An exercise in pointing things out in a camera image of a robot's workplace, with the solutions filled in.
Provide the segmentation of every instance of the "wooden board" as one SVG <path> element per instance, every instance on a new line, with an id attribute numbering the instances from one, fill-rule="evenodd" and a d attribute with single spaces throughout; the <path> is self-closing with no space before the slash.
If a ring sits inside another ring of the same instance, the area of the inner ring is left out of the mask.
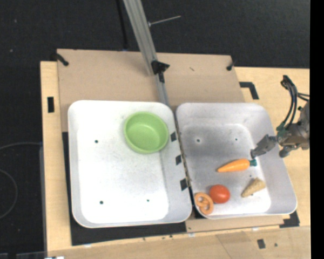
<path id="1" fill-rule="evenodd" d="M 262 71 L 262 76 L 265 74 L 265 72 L 262 69 L 256 69 Z M 257 72 L 254 71 L 254 69 L 249 69 L 247 72 L 249 74 L 252 74 L 252 77 L 246 76 L 245 77 L 245 69 L 236 68 L 236 71 L 238 73 L 238 77 L 240 81 L 252 81 L 254 79 L 254 76 L 257 75 Z M 275 74 L 275 77 L 278 78 L 277 87 L 282 88 L 279 85 L 280 81 L 280 72 L 281 70 L 271 70 L 271 73 Z M 64 158 L 63 158 L 63 144 L 62 144 L 62 137 L 61 137 L 61 131 L 62 131 L 62 124 L 61 124 L 61 113 L 60 113 L 60 104 L 59 104 L 59 81 L 58 81 L 58 73 L 57 73 L 57 63 L 54 62 L 41 62 L 41 84 L 42 84 L 42 109 L 43 109 L 43 138 L 44 138 L 44 158 L 45 158 L 45 187 L 46 187 L 46 236 L 47 236 L 47 245 L 48 250 L 63 250 L 63 249 L 79 249 L 84 248 L 84 246 L 79 247 L 72 247 L 71 246 L 71 234 L 70 234 L 70 225 L 69 225 L 69 211 L 68 211 L 68 201 L 67 201 L 67 194 L 66 194 L 66 182 L 65 182 L 65 172 L 64 172 Z M 249 100 L 249 95 L 246 95 L 246 90 L 244 90 L 244 96 L 245 100 Z M 48 97 L 53 97 L 55 101 L 55 111 L 52 113 L 48 113 Z M 282 101 L 279 103 L 279 106 L 284 108 L 284 102 Z M 298 156 L 293 157 L 291 159 L 291 164 L 293 164 L 293 160 L 295 160 L 295 165 L 300 158 Z M 289 161 L 286 161 L 286 165 L 288 170 L 291 169 L 291 173 L 295 171 L 293 168 L 289 166 Z M 306 189 L 303 189 L 302 186 L 306 185 L 308 183 L 309 186 L 309 172 L 305 169 L 298 169 L 298 177 L 295 178 L 293 175 L 291 175 L 291 179 L 293 182 L 294 187 L 296 188 L 296 195 L 299 200 L 299 207 L 298 207 L 298 214 L 300 217 L 300 220 L 302 220 L 303 225 L 307 225 L 307 219 L 308 219 L 308 212 L 309 212 L 309 196 L 307 194 L 309 193 Z M 256 227 L 256 226 L 274 226 L 275 224 L 279 224 L 282 222 L 281 216 L 273 216 L 275 217 L 271 221 L 262 221 L 259 220 L 258 223 L 242 223 L 239 222 L 237 225 L 239 227 Z M 209 228 L 206 228 L 206 226 L 199 226 L 195 225 L 194 223 L 191 223 L 192 227 L 191 230 L 188 230 L 193 235 L 194 232 L 197 231 L 204 231 L 204 229 L 208 230 Z M 210 230 L 217 230 L 216 231 L 223 233 L 224 231 L 233 231 L 232 229 L 237 228 L 238 226 L 230 226 L 230 223 L 225 224 L 223 226 L 218 225 L 212 227 Z M 176 238 L 188 238 L 189 234 L 185 235 L 174 235 L 173 239 Z M 152 240 L 162 240 L 165 237 L 152 237 Z M 142 243 L 144 242 L 144 239 L 130 239 L 130 240 L 120 240 L 115 242 L 106 242 L 106 243 L 97 243 L 91 245 L 92 247 L 108 247 L 112 245 L 126 245 L 126 244 L 132 244 L 132 243 Z"/>
<path id="2" fill-rule="evenodd" d="M 196 237 L 187 235 L 184 238 L 165 237 L 159 240 L 106 247 L 88 245 L 49 251 L 48 256 L 65 256 L 72 259 L 306 259 L 311 257 L 310 229 L 310 227 L 297 227 L 217 233 Z"/>
<path id="3" fill-rule="evenodd" d="M 140 52 L 58 49 L 69 63 L 58 63 L 63 132 L 67 110 L 77 100 L 158 101 L 154 76 L 148 75 Z M 243 102 L 230 56 L 158 53 L 170 64 L 165 72 L 172 109 L 186 102 Z"/>
<path id="4" fill-rule="evenodd" d="M 259 100 L 254 100 L 249 89 L 245 88 L 245 101 L 263 106 L 269 113 L 273 127 L 277 127 L 284 120 L 291 103 L 289 92 L 280 84 L 283 75 L 290 77 L 299 92 L 309 94 L 309 69 L 236 67 L 235 70 L 239 81 L 252 82 L 259 96 Z M 298 100 L 300 106 L 304 106 L 305 103 L 301 99 Z M 300 112 L 297 111 L 294 122 L 297 122 L 299 115 Z M 298 199 L 297 213 L 300 225 L 310 226 L 310 150 L 292 151 L 284 161 Z"/>

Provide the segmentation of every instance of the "green bowl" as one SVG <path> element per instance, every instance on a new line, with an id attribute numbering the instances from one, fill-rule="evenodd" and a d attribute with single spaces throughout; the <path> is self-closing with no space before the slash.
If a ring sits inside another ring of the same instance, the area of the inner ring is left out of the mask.
<path id="1" fill-rule="evenodd" d="M 155 114 L 137 112 L 124 125 L 127 144 L 137 153 L 149 154 L 163 149 L 169 138 L 167 125 Z"/>

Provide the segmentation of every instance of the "white tray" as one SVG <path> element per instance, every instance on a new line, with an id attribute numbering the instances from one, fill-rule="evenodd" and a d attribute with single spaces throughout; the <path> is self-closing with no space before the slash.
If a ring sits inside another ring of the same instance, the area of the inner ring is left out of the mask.
<path id="1" fill-rule="evenodd" d="M 191 214 L 183 187 L 178 137 L 160 152 L 138 154 L 124 138 L 125 119 L 148 111 L 160 116 L 170 135 L 173 112 L 161 103 L 77 101 L 68 111 L 72 211 L 85 227 L 183 222 Z"/>
<path id="2" fill-rule="evenodd" d="M 218 167 L 232 160 L 251 159 L 251 149 L 264 135 L 275 135 L 263 107 L 249 103 L 187 103 L 177 108 L 177 122 L 193 193 L 209 193 L 216 184 L 225 185 L 231 192 L 228 202 L 215 205 L 209 215 L 201 215 L 223 219 L 295 211 L 296 197 L 278 145 L 257 157 L 256 167 L 217 172 Z M 242 191 L 256 177 L 267 187 L 242 198 Z"/>

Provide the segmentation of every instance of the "wooden table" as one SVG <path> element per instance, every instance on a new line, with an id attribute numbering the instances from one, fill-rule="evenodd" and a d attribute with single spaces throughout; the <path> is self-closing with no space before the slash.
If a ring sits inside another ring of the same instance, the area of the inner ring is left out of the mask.
<path id="1" fill-rule="evenodd" d="M 233 220 L 229 220 L 215 229 L 195 229 L 195 232 L 187 231 L 172 237 L 162 235 L 72 246 L 61 135 L 58 65 L 56 62 L 41 62 L 40 67 L 46 243 L 49 256 L 72 258 L 103 258 L 104 255 L 106 258 L 199 258 L 200 256 L 242 258 L 243 254 L 245 258 L 311 256 L 310 160 L 309 151 L 301 150 L 293 151 L 285 158 L 298 198 L 297 214 L 300 220 L 298 227 L 280 228 L 278 225 L 280 220 L 288 219 L 289 215 L 276 216 L 265 220 L 236 220 L 234 223 Z M 309 93 L 309 70 L 236 67 L 235 72 L 238 81 L 253 83 L 259 96 L 258 100 L 253 99 L 249 89 L 242 88 L 244 100 L 262 105 L 268 111 L 274 127 L 284 119 L 290 105 L 289 94 L 280 85 L 282 75 L 289 75 L 300 92 Z M 50 110 L 48 101 L 51 97 L 54 102 L 53 114 L 48 113 Z"/>

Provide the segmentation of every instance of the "metal rod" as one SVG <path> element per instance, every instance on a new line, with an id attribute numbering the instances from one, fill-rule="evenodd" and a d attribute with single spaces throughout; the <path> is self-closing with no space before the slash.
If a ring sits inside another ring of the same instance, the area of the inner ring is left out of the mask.
<path id="1" fill-rule="evenodd" d="M 143 59 L 145 61 L 148 74 L 155 76 L 151 64 L 153 61 L 157 60 L 157 55 L 150 34 L 149 25 L 147 23 L 146 16 L 144 13 L 144 9 L 141 4 L 141 0 L 123 0 L 123 1 L 139 49 L 143 55 Z M 158 76 L 155 76 L 155 78 L 156 78 L 157 90 L 159 94 L 159 100 L 161 103 L 169 106 L 165 84 L 159 80 Z"/>
<path id="2" fill-rule="evenodd" d="M 120 0 L 115 0 L 115 3 L 117 5 L 117 10 L 118 10 L 118 13 L 119 13 L 121 31 L 123 32 L 123 41 L 124 41 L 123 48 L 124 48 L 124 50 L 127 50 L 129 48 L 129 41 L 128 41 L 128 38 L 127 38 L 126 29 L 125 29 L 124 16 L 123 16 L 121 6 L 120 6 Z"/>
<path id="3" fill-rule="evenodd" d="M 178 19 L 178 18 L 181 18 L 181 15 L 170 17 L 170 18 L 167 18 L 167 19 L 158 20 L 158 21 L 155 21 L 155 22 L 148 22 L 147 24 L 149 25 L 149 27 L 151 27 L 152 25 L 164 23 L 164 22 L 167 22 L 167 21 L 172 21 L 172 20 Z"/>

